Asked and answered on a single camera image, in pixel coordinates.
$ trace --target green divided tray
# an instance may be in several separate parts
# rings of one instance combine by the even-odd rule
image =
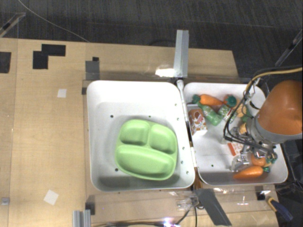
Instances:
[[[166,180],[175,171],[177,155],[177,137],[168,127],[139,119],[122,125],[115,150],[121,171],[146,180]]]

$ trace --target wooden table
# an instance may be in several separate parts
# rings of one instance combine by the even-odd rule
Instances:
[[[66,55],[50,56],[48,70],[34,70],[33,51],[42,44],[64,44]],[[174,48],[1,38],[0,52],[12,53],[10,72],[0,74],[0,198],[10,197],[9,205],[0,205],[0,225],[72,226],[73,210],[84,210],[87,197],[81,94],[85,61],[99,57],[101,74],[149,77],[158,67],[172,68]],[[238,76],[232,52],[217,50],[190,49],[188,73]],[[66,97],[58,97],[59,89],[67,90]],[[274,186],[267,188],[276,197]],[[59,195],[54,205],[44,201],[48,190]],[[253,194],[253,188],[246,193]],[[241,213],[223,203],[233,226],[277,226],[274,212],[253,199]],[[205,210],[198,214],[198,226],[213,226]],[[182,226],[194,226],[193,213],[189,215]]]

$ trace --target carrot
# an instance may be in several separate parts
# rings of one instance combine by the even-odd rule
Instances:
[[[265,157],[255,158],[254,154],[251,154],[251,162],[255,166],[264,166],[266,164]]]
[[[222,105],[223,102],[220,101],[219,99],[209,96],[207,94],[202,94],[200,96],[200,103],[203,105],[208,105],[208,106],[215,106],[215,105]]]
[[[235,175],[233,175],[234,179],[250,179],[261,176],[263,173],[263,168],[260,166],[250,166]]]

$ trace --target green bottle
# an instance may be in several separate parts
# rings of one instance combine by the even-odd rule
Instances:
[[[197,103],[198,107],[203,110],[204,117],[214,126],[217,126],[221,121],[222,117],[218,115],[210,106],[202,105]]]

